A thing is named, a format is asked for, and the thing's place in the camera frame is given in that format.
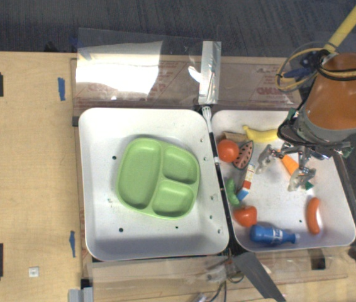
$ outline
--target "toy sausage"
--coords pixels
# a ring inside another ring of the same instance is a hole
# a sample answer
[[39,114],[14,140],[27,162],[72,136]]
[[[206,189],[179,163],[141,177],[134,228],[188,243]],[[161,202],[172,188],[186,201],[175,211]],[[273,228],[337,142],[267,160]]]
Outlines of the toy sausage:
[[317,235],[321,231],[316,216],[318,212],[319,203],[320,203],[319,199],[317,197],[314,197],[309,201],[306,208],[306,223],[309,232],[312,233],[313,235]]

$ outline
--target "green plate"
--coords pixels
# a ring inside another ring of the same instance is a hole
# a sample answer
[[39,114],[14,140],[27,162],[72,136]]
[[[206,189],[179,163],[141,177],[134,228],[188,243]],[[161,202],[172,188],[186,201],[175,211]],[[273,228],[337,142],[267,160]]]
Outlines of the green plate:
[[159,218],[182,218],[195,203],[199,175],[199,163],[187,150],[137,138],[123,154],[116,193],[133,210]]

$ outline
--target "toy food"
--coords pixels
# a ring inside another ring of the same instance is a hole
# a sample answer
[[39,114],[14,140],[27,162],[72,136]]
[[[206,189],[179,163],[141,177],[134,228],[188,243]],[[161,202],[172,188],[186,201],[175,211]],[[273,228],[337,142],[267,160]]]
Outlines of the toy food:
[[319,203],[320,203],[319,199],[317,197],[314,197],[311,200],[309,200],[309,203],[306,208],[306,224],[308,226],[309,232],[312,233],[313,235],[317,235],[321,231],[316,216],[318,212]]
[[253,141],[248,141],[240,147],[238,157],[233,161],[234,167],[243,170],[247,167],[252,158]]
[[235,194],[235,182],[230,178],[226,181],[226,195],[227,199],[234,207],[241,206],[241,202],[238,200]]
[[243,143],[249,141],[248,137],[245,134],[232,132],[223,132],[223,134],[227,140],[231,140],[236,143]]
[[247,133],[247,137],[254,142],[270,142],[278,138],[277,129],[257,131],[249,128],[247,125],[244,125],[242,128]]
[[257,210],[253,206],[244,206],[234,211],[234,219],[244,227],[251,227],[257,223]]
[[[295,170],[298,169],[298,163],[290,156],[287,154],[281,159],[281,162],[284,164],[284,167],[286,167],[286,170],[292,176]],[[309,181],[306,182],[305,184],[305,189],[309,190],[313,187],[314,185],[311,184]]]
[[218,157],[224,162],[233,162],[240,153],[238,145],[231,140],[224,139],[217,145]]
[[287,233],[276,227],[263,227],[260,225],[253,225],[249,234],[251,241],[257,243],[265,243],[269,245],[279,245],[286,242],[295,244],[299,235],[294,233]]
[[249,191],[251,189],[251,184],[252,184],[252,178],[253,178],[254,174],[255,174],[255,166],[253,164],[249,164],[248,165],[248,169],[247,169],[247,173],[245,174],[245,178],[244,178],[243,183],[242,183],[242,188],[236,194],[236,197],[242,203],[244,202],[245,197],[248,196],[248,194],[249,194]]

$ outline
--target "toy banana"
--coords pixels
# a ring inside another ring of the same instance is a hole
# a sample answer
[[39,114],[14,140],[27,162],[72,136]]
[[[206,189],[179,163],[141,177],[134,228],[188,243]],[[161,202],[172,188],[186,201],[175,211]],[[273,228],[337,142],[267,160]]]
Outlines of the toy banana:
[[257,131],[249,128],[249,126],[243,126],[244,131],[247,133],[247,136],[250,140],[254,142],[270,142],[277,139],[277,129],[266,130],[266,131]]

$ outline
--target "orange carrot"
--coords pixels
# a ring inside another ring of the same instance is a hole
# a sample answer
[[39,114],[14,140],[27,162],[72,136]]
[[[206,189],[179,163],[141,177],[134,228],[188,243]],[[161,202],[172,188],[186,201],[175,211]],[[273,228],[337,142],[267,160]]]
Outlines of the orange carrot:
[[290,156],[285,155],[283,159],[281,159],[281,162],[283,162],[284,167],[286,167],[287,171],[289,172],[290,176],[294,173],[296,169],[298,169],[298,163]]

